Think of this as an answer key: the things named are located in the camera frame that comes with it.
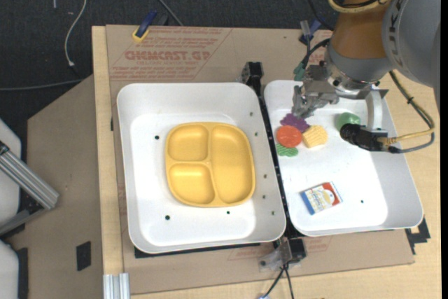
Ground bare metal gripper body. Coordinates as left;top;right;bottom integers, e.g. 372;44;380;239
301;63;381;106

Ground purple toy grapes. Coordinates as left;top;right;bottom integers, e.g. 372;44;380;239
279;112;311;134

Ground yellow toy waffle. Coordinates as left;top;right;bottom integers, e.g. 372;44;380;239
301;124;330;149

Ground orange round toy slice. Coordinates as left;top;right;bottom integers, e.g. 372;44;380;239
275;125;303;148

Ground green rounded toy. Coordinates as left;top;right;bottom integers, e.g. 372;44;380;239
337;111;362;132

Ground green toy leaf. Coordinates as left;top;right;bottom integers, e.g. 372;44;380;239
274;143;300;158

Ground thin black rod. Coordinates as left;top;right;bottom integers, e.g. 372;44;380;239
256;94;292;239

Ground white plastic tray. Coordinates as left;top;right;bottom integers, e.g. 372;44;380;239
262;79;425;237
116;81;288;254

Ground blue white red carton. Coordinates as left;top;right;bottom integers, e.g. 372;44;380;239
300;181;344;216

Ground yellow divided plate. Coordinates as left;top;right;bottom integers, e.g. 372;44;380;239
164;121;257;209

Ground brown cardboard board red print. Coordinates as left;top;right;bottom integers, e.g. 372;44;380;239
104;24;416;295

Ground black cylinder on white bracket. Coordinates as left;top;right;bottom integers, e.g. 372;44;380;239
339;88;390;152

